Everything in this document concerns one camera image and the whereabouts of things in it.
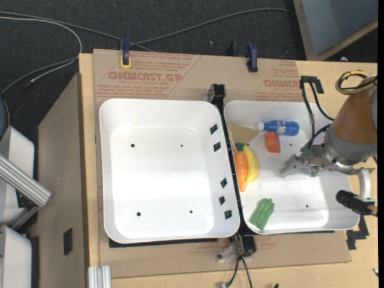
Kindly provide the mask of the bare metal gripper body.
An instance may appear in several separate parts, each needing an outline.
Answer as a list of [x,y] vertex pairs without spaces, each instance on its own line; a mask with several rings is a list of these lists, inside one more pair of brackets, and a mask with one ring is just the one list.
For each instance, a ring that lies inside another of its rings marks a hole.
[[348,160],[331,145],[305,145],[301,148],[301,158],[305,167],[318,165],[320,173],[324,170],[340,172],[346,175],[357,175],[360,169],[354,168],[353,160]]

